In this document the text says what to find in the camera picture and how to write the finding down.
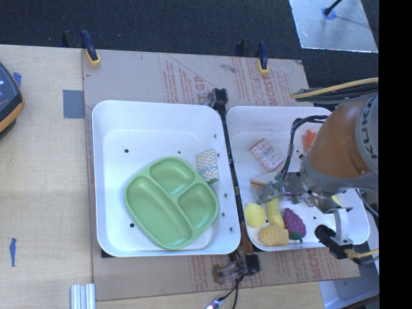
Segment brown cardboard board red print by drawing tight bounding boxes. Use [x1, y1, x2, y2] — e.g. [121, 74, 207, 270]
[81, 48, 362, 302]

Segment white plastic tray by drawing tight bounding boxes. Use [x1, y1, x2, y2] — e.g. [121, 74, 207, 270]
[91, 100, 242, 258]
[225, 106, 371, 252]

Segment yellow banana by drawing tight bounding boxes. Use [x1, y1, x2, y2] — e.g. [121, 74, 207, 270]
[265, 196, 286, 230]

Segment white packet with red print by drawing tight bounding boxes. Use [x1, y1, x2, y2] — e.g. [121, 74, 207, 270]
[248, 138, 286, 174]

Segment purple grapes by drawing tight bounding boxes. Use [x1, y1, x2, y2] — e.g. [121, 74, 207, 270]
[283, 207, 307, 245]

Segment orange carrot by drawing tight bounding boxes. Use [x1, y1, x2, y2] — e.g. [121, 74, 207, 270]
[302, 129, 318, 155]

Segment yellow lemon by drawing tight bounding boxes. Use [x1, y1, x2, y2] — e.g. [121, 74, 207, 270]
[243, 201, 267, 229]

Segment thin black and white rod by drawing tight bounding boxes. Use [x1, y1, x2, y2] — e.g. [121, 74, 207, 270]
[214, 100, 250, 254]

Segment black block with thin wires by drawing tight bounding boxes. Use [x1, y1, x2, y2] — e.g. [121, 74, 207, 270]
[207, 88, 230, 109]
[244, 253, 261, 276]

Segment green divided plate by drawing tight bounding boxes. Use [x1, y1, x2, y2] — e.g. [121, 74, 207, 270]
[124, 156, 220, 251]

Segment black cylinder on white bracket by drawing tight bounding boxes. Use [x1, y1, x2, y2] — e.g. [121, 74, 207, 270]
[314, 206, 355, 260]

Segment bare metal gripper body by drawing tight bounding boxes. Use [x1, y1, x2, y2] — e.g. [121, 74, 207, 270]
[278, 171, 340, 213]

